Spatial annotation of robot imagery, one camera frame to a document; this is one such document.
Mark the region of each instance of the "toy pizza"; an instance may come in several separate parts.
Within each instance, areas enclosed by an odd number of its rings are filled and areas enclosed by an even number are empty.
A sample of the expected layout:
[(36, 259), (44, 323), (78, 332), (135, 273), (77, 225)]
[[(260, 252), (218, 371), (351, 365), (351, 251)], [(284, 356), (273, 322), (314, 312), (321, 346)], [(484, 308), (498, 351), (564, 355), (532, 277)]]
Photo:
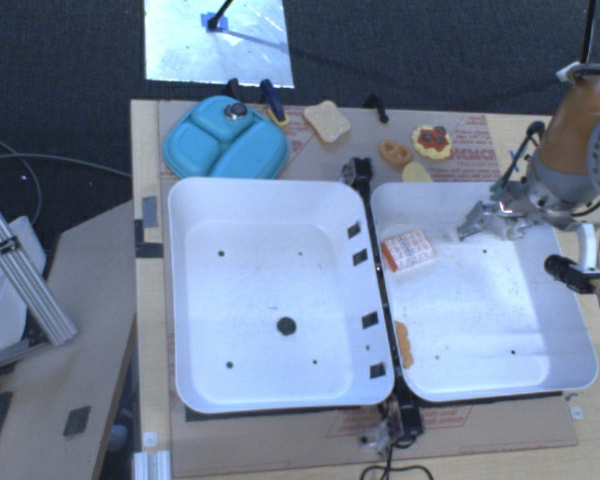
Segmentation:
[(451, 137), (444, 126), (420, 126), (411, 135), (414, 149), (422, 156), (443, 160), (451, 155)]

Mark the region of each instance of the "black pole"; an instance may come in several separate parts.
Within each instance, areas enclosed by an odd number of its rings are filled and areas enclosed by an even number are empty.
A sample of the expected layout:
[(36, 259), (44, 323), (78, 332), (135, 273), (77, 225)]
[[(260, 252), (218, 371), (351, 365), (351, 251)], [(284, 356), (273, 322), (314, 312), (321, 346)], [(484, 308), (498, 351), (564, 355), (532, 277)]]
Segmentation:
[(591, 36), (593, 35), (593, 17), (596, 12), (596, 0), (589, 0), (589, 9), (587, 10), (587, 25), (584, 29), (584, 43), (582, 44), (582, 55), (580, 55), (580, 64), (589, 62), (589, 53), (591, 52)]
[(215, 16), (207, 22), (207, 28), (209, 30), (216, 30), (218, 28), (218, 22), (220, 21), (220, 18), (222, 18), (222, 15), (226, 12), (233, 1), (234, 0), (226, 0)]

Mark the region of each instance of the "dark background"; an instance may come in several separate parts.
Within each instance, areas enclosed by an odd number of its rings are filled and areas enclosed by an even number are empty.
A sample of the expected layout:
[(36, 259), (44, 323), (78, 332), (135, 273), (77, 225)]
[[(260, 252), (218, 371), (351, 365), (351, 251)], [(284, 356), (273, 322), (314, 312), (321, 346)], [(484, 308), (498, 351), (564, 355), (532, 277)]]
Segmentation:
[[(296, 85), (281, 91), (285, 103), (358, 107), (375, 92), (389, 108), (552, 114), (567, 90), (554, 73), (580, 58), (588, 0), (283, 3)], [(600, 0), (596, 16), (591, 60), (600, 62)], [(0, 0), (0, 140), (20, 152), (130, 172), (131, 99), (199, 100), (219, 90), (145, 80), (143, 0)], [(247, 96), (258, 99), (255, 89)], [(131, 198), (128, 179), (31, 164), (47, 249)], [(0, 161), (1, 211), (13, 219), (35, 208), (31, 176)], [(108, 459), (105, 477), (121, 478), (125, 461)]]

